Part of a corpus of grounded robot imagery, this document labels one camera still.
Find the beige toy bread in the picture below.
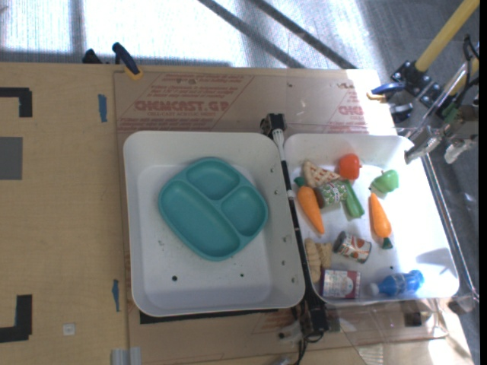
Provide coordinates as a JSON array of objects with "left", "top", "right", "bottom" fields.
[{"left": 304, "top": 237, "right": 323, "bottom": 284}]

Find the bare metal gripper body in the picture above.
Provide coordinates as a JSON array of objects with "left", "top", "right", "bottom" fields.
[{"left": 441, "top": 104, "right": 479, "bottom": 141}]

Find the beige lattice pie slice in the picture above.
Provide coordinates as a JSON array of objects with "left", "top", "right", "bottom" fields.
[{"left": 301, "top": 159, "right": 342, "bottom": 189}]

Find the blue plastic bottle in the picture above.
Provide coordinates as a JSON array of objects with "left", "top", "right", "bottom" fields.
[{"left": 368, "top": 268, "right": 425, "bottom": 298}]

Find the orange toy carrot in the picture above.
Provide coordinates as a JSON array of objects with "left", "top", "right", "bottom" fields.
[
  {"left": 293, "top": 176, "right": 326, "bottom": 236},
  {"left": 368, "top": 192, "right": 394, "bottom": 251}
]

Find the green toy apple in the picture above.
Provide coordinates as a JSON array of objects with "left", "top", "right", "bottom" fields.
[{"left": 368, "top": 169, "right": 400, "bottom": 201}]

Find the small green label can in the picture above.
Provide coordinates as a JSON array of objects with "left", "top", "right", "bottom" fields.
[{"left": 313, "top": 180, "right": 349, "bottom": 210}]

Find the small red and white can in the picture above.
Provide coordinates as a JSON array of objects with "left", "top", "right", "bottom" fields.
[{"left": 332, "top": 230, "right": 373, "bottom": 265}]

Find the small dark red carton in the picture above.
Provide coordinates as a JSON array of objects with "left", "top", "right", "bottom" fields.
[{"left": 319, "top": 268, "right": 362, "bottom": 300}]

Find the orange toy bell pepper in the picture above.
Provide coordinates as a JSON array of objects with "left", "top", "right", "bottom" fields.
[{"left": 337, "top": 153, "right": 362, "bottom": 182}]

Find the brown cardboard board red print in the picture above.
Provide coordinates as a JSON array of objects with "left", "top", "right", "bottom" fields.
[{"left": 113, "top": 65, "right": 475, "bottom": 365}]

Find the white plastic tray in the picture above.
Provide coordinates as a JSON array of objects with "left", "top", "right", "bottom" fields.
[
  {"left": 283, "top": 132, "right": 461, "bottom": 306},
  {"left": 122, "top": 129, "right": 307, "bottom": 318}
]

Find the beige toy biscuit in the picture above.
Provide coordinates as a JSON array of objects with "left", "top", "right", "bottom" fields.
[{"left": 317, "top": 241, "right": 335, "bottom": 270}]

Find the thin black and white rod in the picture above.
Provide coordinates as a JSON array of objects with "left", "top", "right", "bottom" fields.
[{"left": 271, "top": 129, "right": 325, "bottom": 312}]

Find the teal divided plate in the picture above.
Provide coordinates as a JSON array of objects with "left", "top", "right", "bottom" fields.
[{"left": 157, "top": 156, "right": 269, "bottom": 263}]

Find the black block with thin wires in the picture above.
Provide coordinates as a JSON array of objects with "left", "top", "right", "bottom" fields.
[
  {"left": 260, "top": 113, "right": 288, "bottom": 135},
  {"left": 303, "top": 301, "right": 330, "bottom": 335}
]

